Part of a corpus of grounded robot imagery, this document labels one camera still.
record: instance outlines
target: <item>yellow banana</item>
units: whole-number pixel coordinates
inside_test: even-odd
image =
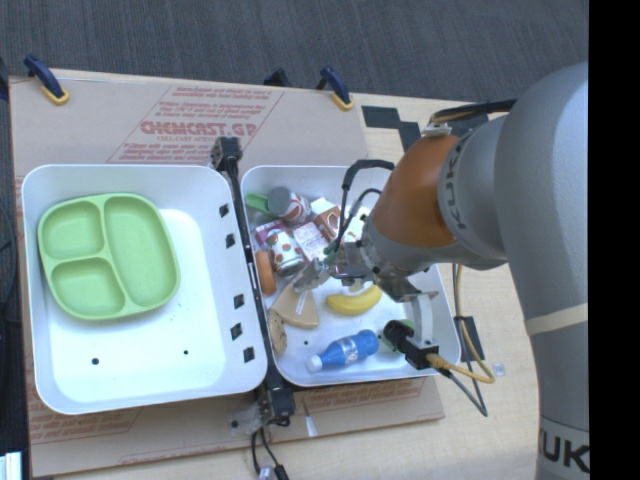
[[[366,290],[355,294],[345,295],[334,293],[328,295],[326,302],[331,309],[343,315],[359,315],[375,306],[382,297],[382,290],[372,284]]]

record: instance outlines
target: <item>cardboard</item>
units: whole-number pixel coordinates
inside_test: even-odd
[[[69,92],[55,106],[33,78],[10,81],[18,230],[21,182],[49,163],[207,165],[215,138],[240,139],[241,175],[255,165],[349,165],[367,156],[356,106],[327,91],[53,70]],[[83,416],[47,408],[34,384],[24,244],[20,244],[29,433],[34,477],[246,447],[231,414],[253,395],[200,399]],[[309,438],[304,405],[319,435],[444,417],[432,377],[304,390],[274,441]]]

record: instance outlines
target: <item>divided green plate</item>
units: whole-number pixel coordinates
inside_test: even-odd
[[[49,208],[38,223],[38,248],[56,302],[85,320],[158,308],[180,286],[164,219],[137,194],[80,197]]]

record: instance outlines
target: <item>blue bottle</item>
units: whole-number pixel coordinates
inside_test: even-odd
[[[332,342],[322,354],[307,359],[307,368],[317,372],[327,366],[345,366],[378,351],[378,336],[368,329]]]

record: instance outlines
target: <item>gray floor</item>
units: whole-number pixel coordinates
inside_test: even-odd
[[[353,92],[490,101],[588,60],[588,40],[589,0],[0,0],[12,75],[26,74],[33,53],[52,67],[249,84],[282,67],[294,86],[313,88],[330,65]],[[3,102],[0,183],[13,217]],[[0,300],[9,252],[0,251]],[[19,294],[8,296],[11,318]],[[27,446],[19,326],[7,334],[0,454]]]

